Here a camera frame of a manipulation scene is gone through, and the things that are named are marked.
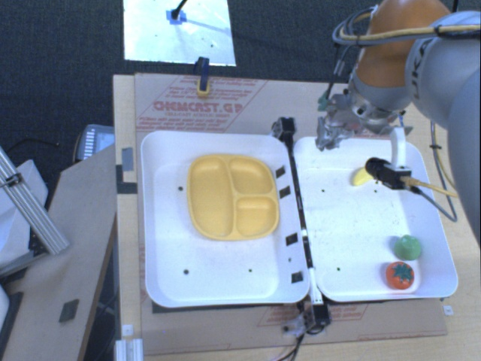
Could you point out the yellow divided plate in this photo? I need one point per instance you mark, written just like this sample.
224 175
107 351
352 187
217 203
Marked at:
233 197

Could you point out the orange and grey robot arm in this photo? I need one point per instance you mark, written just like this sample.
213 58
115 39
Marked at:
432 66

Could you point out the yellow banana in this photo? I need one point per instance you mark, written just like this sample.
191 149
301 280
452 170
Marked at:
360 179

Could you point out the brown cardboard board red print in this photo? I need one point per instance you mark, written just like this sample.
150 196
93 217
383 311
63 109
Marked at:
263 104

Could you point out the thin black and white rod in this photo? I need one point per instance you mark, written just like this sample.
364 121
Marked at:
299 209

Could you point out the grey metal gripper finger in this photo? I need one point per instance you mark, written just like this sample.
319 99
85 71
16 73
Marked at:
321 141
335 141

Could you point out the orange toy tomato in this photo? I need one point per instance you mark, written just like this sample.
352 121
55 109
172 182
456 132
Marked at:
400 275

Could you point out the black cylinder on white bracket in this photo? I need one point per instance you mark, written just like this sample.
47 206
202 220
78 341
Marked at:
391 167

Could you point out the white plastic tray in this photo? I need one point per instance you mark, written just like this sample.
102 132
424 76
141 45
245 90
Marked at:
210 269
353 231

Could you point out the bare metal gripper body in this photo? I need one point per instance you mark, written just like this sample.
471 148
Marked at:
351 117

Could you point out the green toy pepper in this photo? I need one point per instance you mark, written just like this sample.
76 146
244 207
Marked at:
407 247

